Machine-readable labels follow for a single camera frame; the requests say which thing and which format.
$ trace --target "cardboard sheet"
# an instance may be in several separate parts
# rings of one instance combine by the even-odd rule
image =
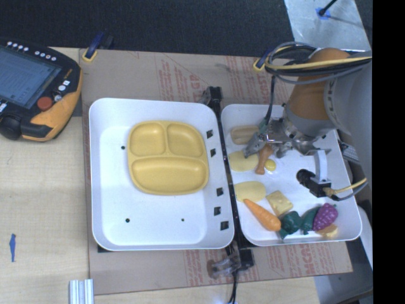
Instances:
[[[223,106],[268,104],[271,75],[252,70],[254,58],[99,50],[84,71],[82,109],[90,278],[94,294],[124,293],[232,283],[210,278],[207,263],[226,257],[222,250],[103,251],[92,237],[89,107],[99,98],[199,101],[219,86]],[[275,104],[286,103],[292,86],[278,80]],[[255,265],[239,281],[264,281],[351,272],[345,242],[293,244],[252,249]]]

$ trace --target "emergency stop button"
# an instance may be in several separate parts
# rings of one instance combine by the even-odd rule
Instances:
[[[41,111],[47,111],[52,105],[53,101],[50,97],[41,97],[37,101],[37,106]]]

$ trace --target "blue mark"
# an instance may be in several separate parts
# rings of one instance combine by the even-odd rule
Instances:
[[[319,19],[323,19],[323,20],[328,20],[328,18],[330,18],[330,12],[329,10],[326,10],[326,12],[323,14],[323,16],[321,16],[319,14],[319,12],[322,10],[322,8],[316,8],[316,14],[318,15]]]
[[[15,234],[12,233],[11,239],[10,239],[10,250],[11,250],[11,262],[14,262],[14,256],[15,256]]]

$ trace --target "yellow divided dish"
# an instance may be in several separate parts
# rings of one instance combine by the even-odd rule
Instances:
[[[127,154],[131,179],[147,194],[192,194],[208,182],[204,139],[189,124],[138,123],[129,133]]]

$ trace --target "handheld controller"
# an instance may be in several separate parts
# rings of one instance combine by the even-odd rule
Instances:
[[[0,134],[45,142],[68,123],[82,69],[49,47],[0,37]]]

